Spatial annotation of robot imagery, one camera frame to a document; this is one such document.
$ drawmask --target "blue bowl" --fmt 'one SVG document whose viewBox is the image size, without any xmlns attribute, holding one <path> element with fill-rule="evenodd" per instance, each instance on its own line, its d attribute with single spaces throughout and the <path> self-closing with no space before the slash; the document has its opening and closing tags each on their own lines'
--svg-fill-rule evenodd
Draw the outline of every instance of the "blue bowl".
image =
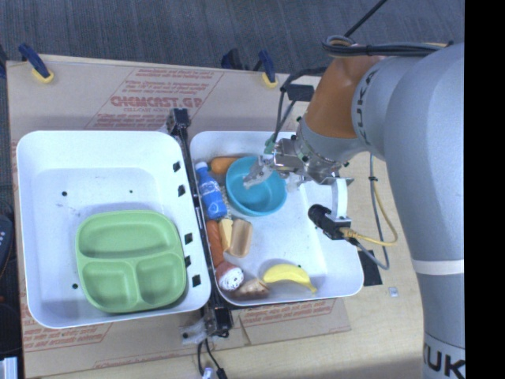
<svg viewBox="0 0 505 379">
<path fill-rule="evenodd" d="M 277 212 L 286 202 L 286 182 L 275 172 L 260 184 L 244 187 L 243 178 L 249 174 L 257 157 L 235 160 L 226 173 L 226 193 L 230 205 L 247 216 L 266 216 Z"/>
</svg>

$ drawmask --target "table surface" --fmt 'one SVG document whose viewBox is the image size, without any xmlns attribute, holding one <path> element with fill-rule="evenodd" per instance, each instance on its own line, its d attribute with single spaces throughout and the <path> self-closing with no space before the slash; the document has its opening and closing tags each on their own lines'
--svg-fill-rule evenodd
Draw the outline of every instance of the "table surface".
<svg viewBox="0 0 505 379">
<path fill-rule="evenodd" d="M 109 77 L 107 72 L 114 74 L 115 70 L 122 71 L 128 66 L 166 68 L 162 65 L 49 55 L 43 55 L 43 59 L 48 67 L 53 66 L 58 70 L 56 74 L 60 80 L 53 86 L 42 85 L 31 77 L 26 70 L 29 66 L 27 63 L 10 62 L 8 65 L 13 147 L 23 135 L 36 129 L 83 129 L 83 126 L 89 128 L 90 124 L 95 128 L 102 127 L 99 124 L 102 121 L 99 115 L 110 115 L 114 109 L 111 105 L 108 107 L 103 104 L 103 97 L 99 97 L 100 94 L 110 96 L 110 92 L 101 93 L 100 90 L 104 84 L 107 85 Z M 93 66 L 102 66 L 105 69 L 103 74 L 95 76 Z M 168 67 L 191 70 L 181 66 Z M 73 79 L 70 72 L 80 72 L 83 78 Z M 279 90 L 266 88 L 253 72 L 218 70 L 217 73 L 219 74 L 208 79 L 205 86 L 203 84 L 200 86 L 199 92 L 193 94 L 193 101 L 185 101 L 193 106 L 189 107 L 193 118 L 190 128 L 193 130 L 190 130 L 190 136 L 202 130 L 273 129 Z M 278 77 L 282 81 L 286 75 Z M 318 80 L 316 77 L 305 78 L 305 82 L 314 85 Z M 295 118 L 302 114 L 305 108 L 306 105 L 304 107 L 303 103 L 297 105 L 284 130 L 295 130 Z M 376 237 L 369 192 L 368 159 L 366 153 L 357 155 L 347 168 L 341 170 L 341 175 L 355 178 L 349 188 L 348 206 L 353 228 L 362 234 Z M 379 160 L 375 164 L 381 197 L 387 214 L 399 233 L 398 245 L 387 250 L 391 268 L 388 271 L 380 269 L 383 284 L 363 287 L 356 295 L 344 298 L 351 327 L 348 332 L 213 352 L 228 377 L 404 379 L 421 376 L 423 344 L 421 297 L 388 184 L 386 164 Z M 387 237 L 389 234 L 387 225 L 384 224 L 383 228 Z M 370 244 L 367 248 L 374 250 L 375 255 L 383 261 L 382 249 L 379 246 Z M 20 273 L 23 273 L 22 259 L 20 265 Z M 202 362 L 212 366 L 206 352 L 202 354 Z M 178 379 L 198 378 L 200 375 L 196 356 L 190 355 L 100 370 L 65 373 L 57 377 Z"/>
</svg>

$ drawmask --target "white plastic tray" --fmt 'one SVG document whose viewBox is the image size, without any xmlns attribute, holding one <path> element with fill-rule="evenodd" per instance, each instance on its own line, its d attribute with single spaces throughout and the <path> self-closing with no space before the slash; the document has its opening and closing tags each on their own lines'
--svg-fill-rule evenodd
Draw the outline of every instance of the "white plastic tray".
<svg viewBox="0 0 505 379">
<path fill-rule="evenodd" d="M 210 277 L 174 138 L 160 132 L 32 132 L 17 146 L 17 166 L 28 308 L 41 325 L 67 328 L 159 316 L 207 302 Z M 127 209 L 151 209 L 174 221 L 191 261 L 188 283 L 167 307 L 104 313 L 80 288 L 76 232 L 93 214 Z"/>
<path fill-rule="evenodd" d="M 289 137 L 291 133 L 280 133 Z M 269 132 L 203 132 L 192 140 L 193 162 L 207 161 L 216 156 L 258 156 L 264 150 Z M 284 206 L 275 214 L 262 217 L 244 216 L 232 209 L 232 214 L 252 224 L 252 245 L 245 257 L 225 258 L 240 266 L 245 279 L 261 277 L 275 263 L 300 265 L 310 275 L 317 292 L 293 283 L 271 285 L 263 299 L 236 299 L 232 292 L 221 295 L 237 306 L 257 306 L 282 302 L 339 298 L 355 295 L 363 285 L 363 270 L 357 249 L 345 240 L 332 241 L 307 216 L 310 206 L 321 204 L 331 208 L 331 188 L 314 182 L 301 185 L 288 193 Z"/>
</svg>

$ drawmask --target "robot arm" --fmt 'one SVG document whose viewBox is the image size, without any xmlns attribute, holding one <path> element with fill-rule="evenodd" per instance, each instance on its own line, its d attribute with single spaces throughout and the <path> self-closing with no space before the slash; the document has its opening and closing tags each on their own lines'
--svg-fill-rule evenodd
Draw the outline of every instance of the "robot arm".
<svg viewBox="0 0 505 379">
<path fill-rule="evenodd" d="M 463 74 L 463 44 L 422 58 L 336 58 L 269 160 L 284 177 L 328 185 L 359 152 L 386 162 L 423 303 L 424 378 L 466 374 Z M 317 217 L 335 221 L 338 202 Z"/>
</svg>

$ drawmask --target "cardboard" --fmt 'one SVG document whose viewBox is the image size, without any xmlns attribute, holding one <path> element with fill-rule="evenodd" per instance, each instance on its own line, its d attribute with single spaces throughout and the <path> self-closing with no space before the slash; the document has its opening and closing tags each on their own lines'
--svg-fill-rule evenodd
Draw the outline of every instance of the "cardboard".
<svg viewBox="0 0 505 379">
<path fill-rule="evenodd" d="M 203 130 L 273 130 L 279 91 L 260 73 L 187 68 L 41 55 L 54 73 L 44 84 L 27 62 L 8 62 L 9 112 L 15 205 L 17 142 L 33 130 L 159 130 L 173 107 L 186 107 L 189 136 Z M 278 75 L 282 82 L 286 75 Z M 306 77 L 316 84 L 318 79 Z M 284 130 L 296 129 L 306 104 L 298 103 Z M 198 321 L 198 311 L 135 321 L 53 330 L 30 315 L 24 282 L 20 218 L 17 217 L 24 371 L 27 378 L 123 366 L 196 353 L 179 328 Z M 235 310 L 224 350 L 350 330 L 340 298 Z"/>
</svg>

